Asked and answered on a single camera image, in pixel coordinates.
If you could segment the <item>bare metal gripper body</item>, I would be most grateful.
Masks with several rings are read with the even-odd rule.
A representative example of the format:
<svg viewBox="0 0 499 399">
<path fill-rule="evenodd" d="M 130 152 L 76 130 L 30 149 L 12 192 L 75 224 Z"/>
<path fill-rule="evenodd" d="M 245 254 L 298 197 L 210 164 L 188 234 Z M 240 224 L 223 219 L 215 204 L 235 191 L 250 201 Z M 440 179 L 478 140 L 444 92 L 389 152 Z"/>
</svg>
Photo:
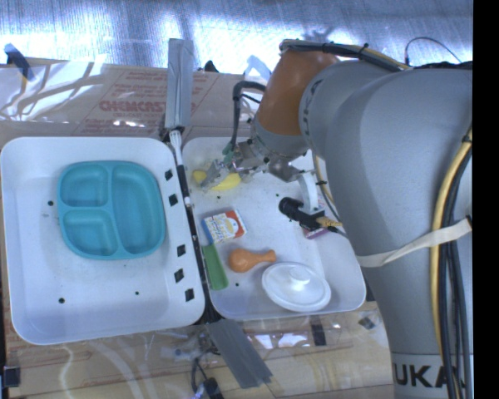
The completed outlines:
<svg viewBox="0 0 499 399">
<path fill-rule="evenodd" d="M 239 174 L 267 172 L 278 158 L 279 154 L 267 149 L 257 139 L 248 138 L 237 143 L 230 140 L 225 147 L 225 165 Z"/>
</svg>

